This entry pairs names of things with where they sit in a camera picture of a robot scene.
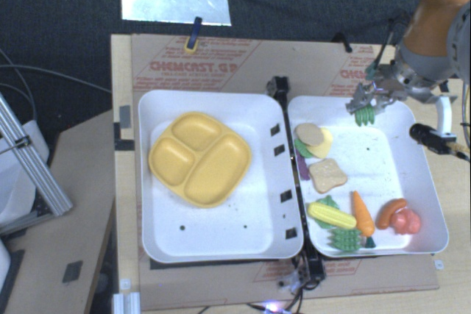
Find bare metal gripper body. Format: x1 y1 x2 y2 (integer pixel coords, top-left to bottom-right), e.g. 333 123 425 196
369 63 443 104

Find green pea pods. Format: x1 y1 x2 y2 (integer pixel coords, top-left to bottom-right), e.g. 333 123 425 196
328 227 364 253
354 104 377 127

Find yellow cheese slice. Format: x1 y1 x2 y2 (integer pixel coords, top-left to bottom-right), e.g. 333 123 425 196
307 127 334 160

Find brown round biscuit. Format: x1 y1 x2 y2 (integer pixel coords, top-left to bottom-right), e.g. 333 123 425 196
295 123 325 147

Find white plastic tray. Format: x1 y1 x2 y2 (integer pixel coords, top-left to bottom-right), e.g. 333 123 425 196
286 95 450 257
138 89 305 264

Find green lettuce leaf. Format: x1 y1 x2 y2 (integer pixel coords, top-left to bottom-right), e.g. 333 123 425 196
293 138 314 160

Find brown bread slice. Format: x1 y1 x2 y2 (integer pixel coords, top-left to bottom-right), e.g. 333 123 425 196
308 158 349 195

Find purple grapes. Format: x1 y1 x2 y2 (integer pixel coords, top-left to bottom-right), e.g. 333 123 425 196
296 154 311 181

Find thin black and white rod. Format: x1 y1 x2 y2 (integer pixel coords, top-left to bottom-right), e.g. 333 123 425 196
277 91 314 263

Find orange sausage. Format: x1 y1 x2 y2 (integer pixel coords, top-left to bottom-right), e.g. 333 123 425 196
375 198 408 230

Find orange carrot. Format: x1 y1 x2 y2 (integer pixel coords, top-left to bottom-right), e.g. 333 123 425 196
352 190 377 249

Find yellow corn with green husk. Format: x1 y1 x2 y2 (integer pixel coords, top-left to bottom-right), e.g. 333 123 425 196
307 194 358 232

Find pink toy meat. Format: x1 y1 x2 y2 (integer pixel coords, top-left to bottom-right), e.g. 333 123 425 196
390 208 422 235

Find brown cardboard board red print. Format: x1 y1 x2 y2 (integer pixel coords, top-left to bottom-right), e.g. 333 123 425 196
130 33 441 312

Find yellow divided plate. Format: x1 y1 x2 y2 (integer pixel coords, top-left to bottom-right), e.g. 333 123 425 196
148 111 253 210

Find black cylinder on white bracket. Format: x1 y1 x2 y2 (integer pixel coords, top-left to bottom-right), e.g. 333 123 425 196
409 93 459 155

